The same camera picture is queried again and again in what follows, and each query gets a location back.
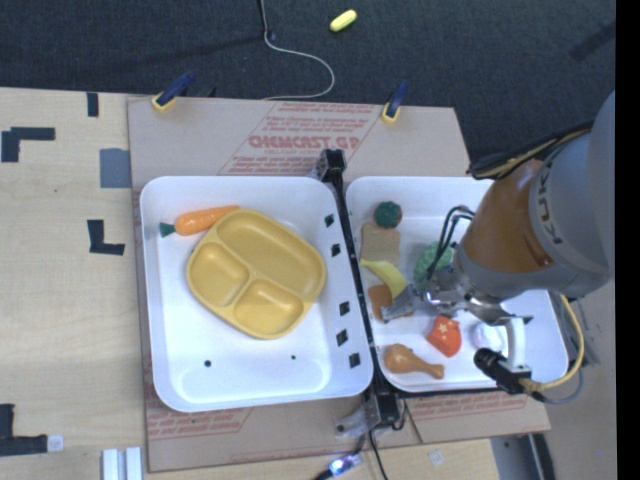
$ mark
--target light wood surface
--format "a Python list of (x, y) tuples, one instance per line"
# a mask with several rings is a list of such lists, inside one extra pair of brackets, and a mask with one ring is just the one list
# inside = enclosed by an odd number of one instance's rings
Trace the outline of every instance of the light wood surface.
[[(54, 127), (0, 163), (0, 403), (14, 434), (62, 435), (64, 450), (0, 457), (0, 478), (99, 478), (103, 449), (145, 449), (130, 189), (100, 187), (99, 152), (128, 149), (124, 95), (0, 89), (0, 128)], [(123, 256), (91, 254), (87, 220)], [(429, 454), (444, 459), (434, 463)], [(381, 451), (389, 478), (495, 480), (488, 440)], [(349, 478), (382, 478), (375, 456)], [(314, 478), (329, 457), (148, 474), (145, 478)]]

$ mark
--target black surface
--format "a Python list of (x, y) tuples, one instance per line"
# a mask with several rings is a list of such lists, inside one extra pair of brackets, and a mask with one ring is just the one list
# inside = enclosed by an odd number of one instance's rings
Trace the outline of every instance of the black surface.
[[(616, 0), (265, 0), (282, 48), (317, 55), (319, 101), (453, 106), (473, 161), (591, 119), (615, 87)], [(348, 29), (329, 22), (358, 12)], [(324, 90), (262, 42), (256, 0), (0, 0), (0, 86), (261, 99)]]

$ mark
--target cardboard sheet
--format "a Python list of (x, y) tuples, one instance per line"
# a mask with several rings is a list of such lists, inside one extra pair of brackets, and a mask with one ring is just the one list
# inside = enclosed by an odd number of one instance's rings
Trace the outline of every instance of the cardboard sheet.
[[(354, 442), (338, 440), (334, 423), (360, 397), (198, 414), (162, 404), (151, 378), (139, 194), (167, 175), (306, 176), (325, 148), (344, 150), (345, 183), (372, 175), (463, 176), (468, 157), (454, 110), (405, 107), (387, 124), (379, 118), (382, 105), (180, 98), (158, 113), (150, 100), (128, 100), (150, 471), (350, 451)], [(381, 447), (549, 428), (541, 404), (501, 393), (408, 404), (413, 425), (380, 435)]]

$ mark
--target orange carrot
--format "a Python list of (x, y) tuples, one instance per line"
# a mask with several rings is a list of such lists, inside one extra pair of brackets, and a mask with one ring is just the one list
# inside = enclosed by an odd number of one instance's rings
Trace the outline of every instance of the orange carrot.
[(160, 234), (165, 237), (173, 232), (182, 236), (193, 235), (209, 229), (221, 217), (240, 208), (238, 205), (217, 206), (180, 215), (173, 225), (160, 223)]

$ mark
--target white tray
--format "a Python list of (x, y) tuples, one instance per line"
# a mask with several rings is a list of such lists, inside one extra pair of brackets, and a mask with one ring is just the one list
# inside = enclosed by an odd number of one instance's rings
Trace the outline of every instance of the white tray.
[[(373, 222), (373, 212), (383, 201), (394, 201), (403, 210), (403, 218), (396, 228), (400, 233), (399, 270), (408, 280), (413, 279), (413, 267), (424, 248), (437, 241), (447, 212), (458, 204), (475, 210), (491, 181), (472, 178), (445, 177), (365, 177), (353, 181), (347, 188), (346, 200), (356, 250), (360, 252), (361, 228)], [(453, 241), (459, 241), (467, 228), (461, 220)], [(381, 284), (381, 280), (367, 268), (361, 268), (364, 292), (370, 286)], [(429, 344), (425, 337), (433, 326), (434, 314), (418, 310), (412, 316), (398, 318), (388, 323), (373, 316), (368, 297), (369, 319), (383, 373), (391, 384), (406, 392), (458, 391), (495, 388), (495, 382), (485, 376), (473, 363), (477, 350), (472, 333), (479, 320), (468, 312), (458, 312), (456, 320), (462, 332), (462, 347), (451, 358), (447, 358)], [(532, 368), (532, 378), (546, 382), (564, 375), (568, 357), (560, 328), (546, 291), (534, 290), (524, 293), (504, 304), (505, 310), (520, 316), (534, 318), (525, 326), (525, 360)], [(508, 354), (504, 328), (497, 328), (505, 344), (503, 353)], [(437, 380), (426, 373), (394, 374), (386, 369), (383, 354), (386, 347), (401, 343), (416, 355), (430, 363), (445, 366), (445, 376)]]
[[(191, 294), (187, 260), (204, 232), (160, 236), (160, 222), (230, 204), (288, 226), (324, 258), (327, 280), (320, 297), (281, 338), (250, 337)], [(338, 398), (366, 389), (372, 358), (335, 198), (327, 186), (301, 177), (162, 177), (144, 187), (140, 213), (153, 379), (166, 405), (196, 412)]]

